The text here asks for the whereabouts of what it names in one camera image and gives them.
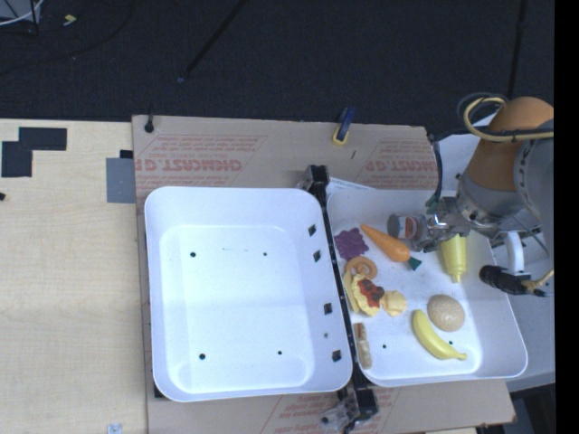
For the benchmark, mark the yellow pizza slice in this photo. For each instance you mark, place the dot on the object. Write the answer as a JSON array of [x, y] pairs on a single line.
[[364, 296]]

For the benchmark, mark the tan sandwich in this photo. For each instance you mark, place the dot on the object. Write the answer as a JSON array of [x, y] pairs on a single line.
[[363, 346]]

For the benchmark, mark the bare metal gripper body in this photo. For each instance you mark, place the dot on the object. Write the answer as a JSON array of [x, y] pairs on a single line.
[[454, 222]]

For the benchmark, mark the black cylinder on white bracket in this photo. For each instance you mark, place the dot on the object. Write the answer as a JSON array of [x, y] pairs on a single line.
[[502, 280]]

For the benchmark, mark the thin black rod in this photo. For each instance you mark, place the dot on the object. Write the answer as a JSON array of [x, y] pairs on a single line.
[[340, 283]]

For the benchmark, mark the yellow biscuit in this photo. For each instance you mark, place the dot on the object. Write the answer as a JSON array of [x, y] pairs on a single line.
[[393, 303]]

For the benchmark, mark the brown cardboard board red print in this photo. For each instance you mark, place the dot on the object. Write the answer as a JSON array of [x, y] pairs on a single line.
[[253, 158]]

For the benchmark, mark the yellow mustard bottle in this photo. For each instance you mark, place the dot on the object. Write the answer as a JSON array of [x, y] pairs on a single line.
[[453, 256]]

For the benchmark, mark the orange pretzel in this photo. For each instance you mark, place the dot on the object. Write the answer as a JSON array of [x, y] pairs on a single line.
[[362, 266]]

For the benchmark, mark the white plastic tray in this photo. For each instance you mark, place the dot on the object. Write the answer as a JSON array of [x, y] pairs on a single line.
[[420, 337], [240, 296]]

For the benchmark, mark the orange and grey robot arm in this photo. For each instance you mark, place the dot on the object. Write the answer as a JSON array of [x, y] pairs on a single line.
[[495, 161]]

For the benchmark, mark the yellow banana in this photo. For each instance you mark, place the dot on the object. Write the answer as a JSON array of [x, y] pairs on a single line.
[[429, 337]]

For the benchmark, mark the tan bread bun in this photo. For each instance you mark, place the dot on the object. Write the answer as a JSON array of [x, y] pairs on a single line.
[[446, 313]]

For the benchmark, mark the purple grapes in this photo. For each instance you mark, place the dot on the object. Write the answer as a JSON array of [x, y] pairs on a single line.
[[350, 243]]

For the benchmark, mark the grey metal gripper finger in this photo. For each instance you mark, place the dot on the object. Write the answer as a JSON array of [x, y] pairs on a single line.
[[433, 222], [425, 242]]

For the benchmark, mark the orange carrot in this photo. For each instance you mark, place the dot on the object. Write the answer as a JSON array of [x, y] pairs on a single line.
[[389, 244]]

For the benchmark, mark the small grey and orange can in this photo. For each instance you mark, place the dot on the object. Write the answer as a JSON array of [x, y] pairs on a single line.
[[405, 226]]

